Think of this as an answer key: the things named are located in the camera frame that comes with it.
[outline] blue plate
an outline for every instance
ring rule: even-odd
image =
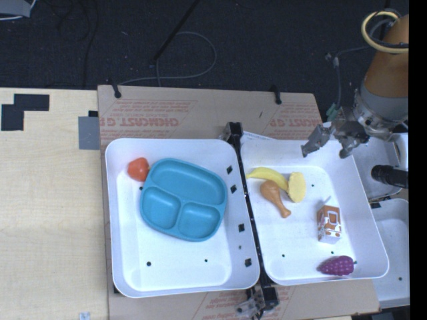
[[[148,225],[188,241],[205,241],[220,227],[227,205],[222,178],[193,163],[162,159],[149,170],[140,200]]]

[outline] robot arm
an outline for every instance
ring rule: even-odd
[[[366,26],[372,18],[385,15],[394,20],[383,41],[372,38]],[[377,50],[359,90],[354,106],[341,107],[329,128],[318,125],[302,146],[302,155],[318,150],[333,135],[341,144],[340,157],[377,137],[391,141],[393,129],[408,119],[409,15],[400,17],[385,10],[368,15],[362,35]]]

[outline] toy tomato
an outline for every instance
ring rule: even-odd
[[[145,157],[133,160],[127,166],[127,174],[136,181],[145,181],[149,171],[148,161]]]

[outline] chocolate milk carton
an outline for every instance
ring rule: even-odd
[[[341,234],[340,208],[324,205],[318,211],[318,239],[320,242],[336,243]]]

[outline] strawberry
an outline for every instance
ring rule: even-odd
[[[324,261],[319,267],[318,271],[328,275],[349,275],[354,271],[353,259],[349,256],[333,257]]]

